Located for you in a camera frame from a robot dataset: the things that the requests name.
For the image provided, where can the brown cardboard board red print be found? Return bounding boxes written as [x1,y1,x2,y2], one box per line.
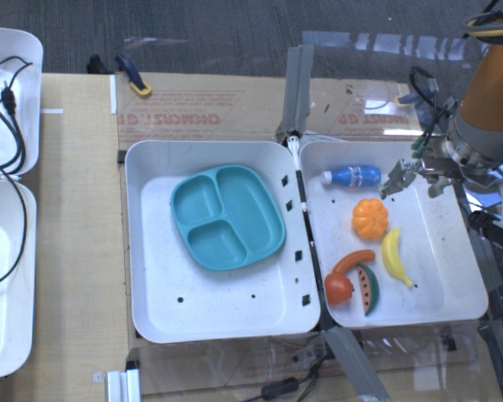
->
[115,71,500,395]

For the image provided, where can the white plastic tray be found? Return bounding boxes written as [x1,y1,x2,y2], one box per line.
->
[124,139,322,344]
[0,178,38,379]
[298,140,490,329]
[0,25,44,178]

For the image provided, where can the toy watermelon slice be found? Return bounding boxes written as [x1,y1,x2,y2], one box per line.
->
[355,263,381,317]

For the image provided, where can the orange toy sausage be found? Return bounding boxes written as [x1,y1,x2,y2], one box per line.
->
[331,249,376,276]

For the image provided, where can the red toy tomato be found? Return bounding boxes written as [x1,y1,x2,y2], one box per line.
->
[324,271,355,307]

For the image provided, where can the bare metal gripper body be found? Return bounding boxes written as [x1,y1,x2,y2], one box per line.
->
[417,138,503,183]

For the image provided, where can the yellow banana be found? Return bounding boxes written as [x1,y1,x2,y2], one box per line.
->
[381,227,415,288]

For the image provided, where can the teal divided plate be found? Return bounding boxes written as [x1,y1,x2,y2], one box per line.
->
[169,163,287,272]

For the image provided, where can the black cylinder on white bracket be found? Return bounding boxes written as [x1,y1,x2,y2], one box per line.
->
[467,190,503,251]

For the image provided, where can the blue toy bottle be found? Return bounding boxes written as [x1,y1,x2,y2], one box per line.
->
[320,164,382,188]

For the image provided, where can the black cable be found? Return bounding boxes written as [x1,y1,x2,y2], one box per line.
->
[0,55,34,291]

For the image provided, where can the orange toy pumpkin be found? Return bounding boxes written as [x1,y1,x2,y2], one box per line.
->
[351,198,390,240]

